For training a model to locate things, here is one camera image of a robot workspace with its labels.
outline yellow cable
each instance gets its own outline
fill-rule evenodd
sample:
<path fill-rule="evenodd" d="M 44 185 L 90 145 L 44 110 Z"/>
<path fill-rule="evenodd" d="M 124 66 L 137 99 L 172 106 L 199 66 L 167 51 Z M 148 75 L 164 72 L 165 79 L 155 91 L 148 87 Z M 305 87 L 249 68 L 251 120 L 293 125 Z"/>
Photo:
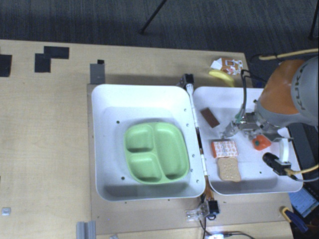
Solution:
<path fill-rule="evenodd" d="M 295 175 L 295 174 L 300 174 L 300 173 L 309 173 L 311 171 L 314 171 L 316 169 L 318 169 L 319 167 L 319 164 L 311 167 L 311 168 L 308 168 L 308 169 L 304 169 L 304 170 L 301 170 L 301 171 L 294 171 L 294 170 L 291 170 L 291 169 L 285 169 L 286 173 L 288 176 L 291 176 L 291 175 Z"/>
<path fill-rule="evenodd" d="M 307 53 L 314 53 L 314 52 L 319 52 L 319 49 L 314 48 L 314 49 L 308 49 L 308 50 L 299 50 L 299 51 L 283 53 L 283 54 L 279 54 L 279 55 L 270 55 L 270 56 L 260 55 L 259 59 L 260 60 L 272 60 L 272 59 L 277 59 L 277 58 L 285 58 L 285 57 L 291 57 L 291 56 L 307 54 Z"/>

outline red object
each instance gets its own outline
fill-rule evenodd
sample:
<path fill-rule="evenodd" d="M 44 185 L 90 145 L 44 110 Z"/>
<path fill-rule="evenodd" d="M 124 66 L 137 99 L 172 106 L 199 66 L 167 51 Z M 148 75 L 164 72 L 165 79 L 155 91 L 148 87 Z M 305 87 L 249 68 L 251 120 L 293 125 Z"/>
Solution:
<path fill-rule="evenodd" d="M 262 134 L 253 139 L 254 148 L 256 150 L 263 150 L 271 145 L 271 142 Z"/>

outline gray carpet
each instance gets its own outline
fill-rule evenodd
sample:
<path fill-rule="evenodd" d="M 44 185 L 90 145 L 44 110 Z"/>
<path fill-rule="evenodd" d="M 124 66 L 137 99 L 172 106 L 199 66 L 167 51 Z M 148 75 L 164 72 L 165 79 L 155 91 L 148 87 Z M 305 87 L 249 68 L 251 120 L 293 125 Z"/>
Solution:
<path fill-rule="evenodd" d="M 237 51 L 248 59 L 318 47 L 307 38 L 317 0 L 168 0 L 138 34 L 160 1 L 0 0 L 0 39 Z M 249 63 L 264 79 L 277 65 Z M 318 134 L 309 134 L 318 153 Z"/>

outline black pole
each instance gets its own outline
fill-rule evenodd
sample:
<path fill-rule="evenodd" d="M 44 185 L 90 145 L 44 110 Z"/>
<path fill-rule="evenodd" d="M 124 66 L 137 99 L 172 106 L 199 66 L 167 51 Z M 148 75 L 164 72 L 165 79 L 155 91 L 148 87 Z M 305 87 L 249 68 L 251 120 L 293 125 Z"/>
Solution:
<path fill-rule="evenodd" d="M 140 34 L 144 34 L 145 29 L 148 27 L 148 25 L 151 23 L 153 18 L 157 15 L 157 13 L 160 11 L 160 9 L 163 7 L 163 5 L 166 3 L 167 0 L 162 0 L 159 4 L 159 6 L 156 8 L 156 10 L 153 12 L 153 14 L 150 16 L 150 18 L 146 21 L 144 26 L 139 30 Z"/>
<path fill-rule="evenodd" d="M 314 30 L 315 30 L 317 17 L 318 17 L 318 6 L 319 6 L 319 0 L 317 0 L 317 5 L 316 5 L 316 9 L 315 9 L 315 14 L 314 14 L 314 20 L 313 20 L 313 24 L 311 25 L 310 34 L 308 36 L 308 39 L 310 39 L 310 40 L 317 39 L 317 37 L 314 37 Z"/>

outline wooden table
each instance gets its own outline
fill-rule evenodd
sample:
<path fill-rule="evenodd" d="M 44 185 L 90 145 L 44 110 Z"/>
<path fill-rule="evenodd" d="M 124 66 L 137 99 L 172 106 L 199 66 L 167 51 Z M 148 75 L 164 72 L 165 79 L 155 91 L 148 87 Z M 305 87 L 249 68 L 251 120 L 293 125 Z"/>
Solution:
<path fill-rule="evenodd" d="M 51 73 L 35 73 L 35 53 L 43 53 L 44 46 L 69 47 L 70 57 L 52 59 Z M 0 208 L 12 209 L 10 216 L 0 216 L 0 238 L 8 239 L 76 238 L 76 223 L 93 218 L 87 109 L 91 63 L 105 60 L 106 82 L 117 84 L 175 85 L 184 73 L 193 73 L 196 86 L 223 86 L 208 75 L 212 61 L 221 56 L 241 59 L 247 68 L 242 53 L 212 51 L 0 40 L 0 54 L 12 55 L 10 77 L 0 78 Z M 291 208 L 288 194 L 215 196 L 223 211 L 208 223 L 209 231 L 293 238 L 279 212 L 281 206 Z M 126 224 L 114 220 L 113 231 L 97 238 L 118 232 L 120 239 L 202 237 L 198 223 L 187 224 L 181 217 L 184 200 L 153 201 L 158 210 L 177 210 L 178 221 L 170 229 L 164 214 L 149 213 L 144 219 L 156 223 L 149 229 L 157 231 L 124 233 Z M 129 213 L 110 210 L 119 218 Z M 139 220 L 141 213 L 147 210 L 130 213 L 125 222 Z"/>

